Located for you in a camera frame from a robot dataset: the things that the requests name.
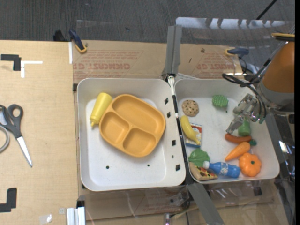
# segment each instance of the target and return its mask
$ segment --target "toy cookie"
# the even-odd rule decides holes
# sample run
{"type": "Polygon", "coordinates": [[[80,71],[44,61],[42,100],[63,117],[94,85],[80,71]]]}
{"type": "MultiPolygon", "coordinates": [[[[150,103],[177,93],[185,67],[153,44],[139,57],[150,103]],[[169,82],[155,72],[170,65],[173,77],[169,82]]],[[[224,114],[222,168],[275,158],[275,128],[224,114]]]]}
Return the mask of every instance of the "toy cookie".
{"type": "Polygon", "coordinates": [[[194,100],[185,100],[181,107],[184,114],[190,117],[196,116],[199,112],[199,106],[194,100]]]}

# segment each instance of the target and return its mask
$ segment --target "yellow plate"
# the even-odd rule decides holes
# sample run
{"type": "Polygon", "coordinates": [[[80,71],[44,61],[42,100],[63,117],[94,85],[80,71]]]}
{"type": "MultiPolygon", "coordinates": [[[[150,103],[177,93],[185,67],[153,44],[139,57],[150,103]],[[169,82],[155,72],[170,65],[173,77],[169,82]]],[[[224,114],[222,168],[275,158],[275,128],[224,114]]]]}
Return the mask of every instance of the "yellow plate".
{"type": "Polygon", "coordinates": [[[163,114],[145,101],[123,94],[104,112],[99,130],[112,146],[134,157],[150,154],[165,130],[163,114]]]}

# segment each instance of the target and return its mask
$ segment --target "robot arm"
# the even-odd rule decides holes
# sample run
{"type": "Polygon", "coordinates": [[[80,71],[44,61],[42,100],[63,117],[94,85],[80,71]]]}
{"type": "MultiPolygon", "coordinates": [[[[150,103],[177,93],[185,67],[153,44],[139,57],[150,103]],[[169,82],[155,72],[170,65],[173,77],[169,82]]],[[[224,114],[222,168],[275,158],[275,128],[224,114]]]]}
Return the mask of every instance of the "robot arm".
{"type": "Polygon", "coordinates": [[[268,112],[279,110],[294,101],[295,42],[286,43],[274,56],[264,76],[259,81],[256,97],[247,94],[233,110],[237,116],[227,128],[227,133],[238,129],[245,117],[253,122],[263,122],[268,112]]]}

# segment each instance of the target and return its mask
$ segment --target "yellow squeeze bottle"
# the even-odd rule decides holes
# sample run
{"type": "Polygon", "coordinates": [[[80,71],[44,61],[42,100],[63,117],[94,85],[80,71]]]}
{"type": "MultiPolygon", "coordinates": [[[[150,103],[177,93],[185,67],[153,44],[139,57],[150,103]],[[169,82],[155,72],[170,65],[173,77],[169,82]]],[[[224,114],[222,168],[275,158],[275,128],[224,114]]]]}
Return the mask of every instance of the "yellow squeeze bottle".
{"type": "Polygon", "coordinates": [[[93,111],[90,115],[91,126],[93,127],[95,124],[99,124],[102,115],[105,110],[108,108],[109,104],[113,101],[112,96],[105,92],[99,93],[95,105],[93,107],[93,111]]]}

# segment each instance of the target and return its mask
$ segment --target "white tray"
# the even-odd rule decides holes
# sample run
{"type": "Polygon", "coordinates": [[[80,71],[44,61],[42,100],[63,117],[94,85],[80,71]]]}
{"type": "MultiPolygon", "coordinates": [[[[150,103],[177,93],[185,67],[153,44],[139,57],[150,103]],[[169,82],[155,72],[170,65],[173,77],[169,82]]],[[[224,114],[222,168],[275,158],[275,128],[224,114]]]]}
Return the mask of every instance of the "white tray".
{"type": "MultiPolygon", "coordinates": [[[[212,163],[224,162],[227,154],[236,146],[225,140],[226,129],[234,119],[233,109],[246,96],[253,94],[247,87],[240,87],[227,80],[181,79],[175,83],[175,93],[178,103],[179,116],[184,115],[181,105],[186,99],[193,99],[199,105],[199,113],[195,117],[188,117],[190,123],[202,125],[201,149],[206,151],[212,163]],[[212,105],[214,95],[223,95],[229,100],[227,108],[216,108],[212,105]]],[[[256,154],[262,162],[262,168],[255,177],[247,177],[242,173],[237,179],[221,177],[214,180],[198,181],[203,184],[263,180],[275,178],[279,173],[279,163],[265,122],[251,122],[251,135],[257,141],[251,146],[252,153],[256,154]]],[[[194,148],[186,147],[187,156],[194,148]]],[[[238,165],[238,159],[228,163],[238,165]]]]}
{"type": "Polygon", "coordinates": [[[165,81],[87,78],[78,84],[77,100],[81,180],[87,189],[108,191],[171,187],[184,181],[186,169],[173,99],[170,86],[165,81]],[[163,113],[166,120],[164,134],[148,156],[127,155],[108,144],[101,137],[98,126],[91,128],[89,118],[100,92],[106,92],[112,98],[121,94],[131,94],[163,113]]]}

